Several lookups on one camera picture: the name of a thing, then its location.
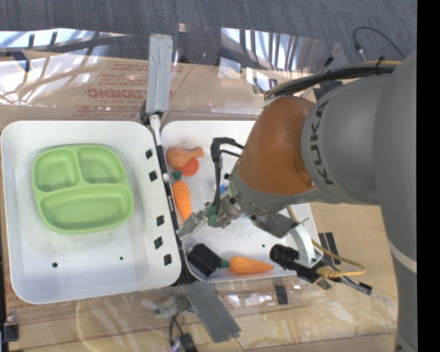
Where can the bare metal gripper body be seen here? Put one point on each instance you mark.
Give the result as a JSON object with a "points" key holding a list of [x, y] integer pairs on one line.
{"points": [[225, 211]]}

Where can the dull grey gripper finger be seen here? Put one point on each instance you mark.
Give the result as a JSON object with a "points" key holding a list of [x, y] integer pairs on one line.
{"points": [[192, 223]]}

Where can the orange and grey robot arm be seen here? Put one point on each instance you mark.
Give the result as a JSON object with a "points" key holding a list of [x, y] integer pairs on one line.
{"points": [[352, 149]]}

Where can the orange toy carrot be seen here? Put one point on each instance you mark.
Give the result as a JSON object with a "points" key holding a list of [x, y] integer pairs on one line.
{"points": [[182, 196], [249, 265]]}

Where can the white plastic tray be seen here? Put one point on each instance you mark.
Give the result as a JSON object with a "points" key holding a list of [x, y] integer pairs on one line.
{"points": [[242, 240], [95, 262]]}

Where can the black block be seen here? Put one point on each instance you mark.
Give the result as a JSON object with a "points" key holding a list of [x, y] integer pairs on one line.
{"points": [[204, 259]]}

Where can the red-orange toy food piece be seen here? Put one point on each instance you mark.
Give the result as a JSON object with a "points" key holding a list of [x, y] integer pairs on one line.
{"points": [[191, 168]]}

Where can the orange toy chicken drumstick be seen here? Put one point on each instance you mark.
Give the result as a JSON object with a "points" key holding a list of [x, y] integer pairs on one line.
{"points": [[179, 156]]}

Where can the green divided plate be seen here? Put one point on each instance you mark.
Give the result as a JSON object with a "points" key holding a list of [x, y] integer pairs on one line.
{"points": [[82, 189]]}

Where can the brown cardboard board red print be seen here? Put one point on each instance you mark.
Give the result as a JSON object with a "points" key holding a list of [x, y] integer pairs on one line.
{"points": [[106, 94]]}

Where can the black cylinder on white bracket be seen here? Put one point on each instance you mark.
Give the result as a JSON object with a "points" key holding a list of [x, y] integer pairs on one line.
{"points": [[284, 256]]}

